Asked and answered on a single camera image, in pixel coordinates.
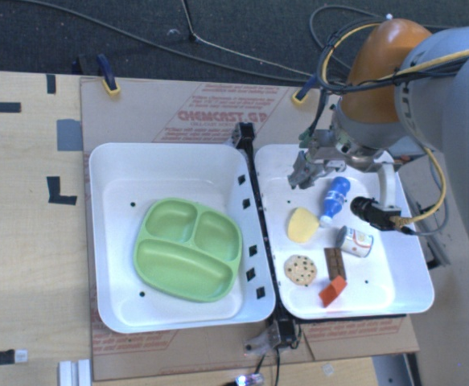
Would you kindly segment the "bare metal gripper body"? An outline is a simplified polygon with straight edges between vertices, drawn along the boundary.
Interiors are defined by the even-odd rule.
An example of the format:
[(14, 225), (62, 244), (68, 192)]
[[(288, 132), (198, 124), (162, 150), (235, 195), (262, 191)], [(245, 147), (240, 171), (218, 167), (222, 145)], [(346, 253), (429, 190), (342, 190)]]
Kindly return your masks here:
[(344, 129), (317, 129), (307, 140), (306, 148), (309, 162), (326, 165), (327, 161), (344, 161), (362, 172), (374, 171), (377, 159), (384, 153), (383, 149), (360, 144)]

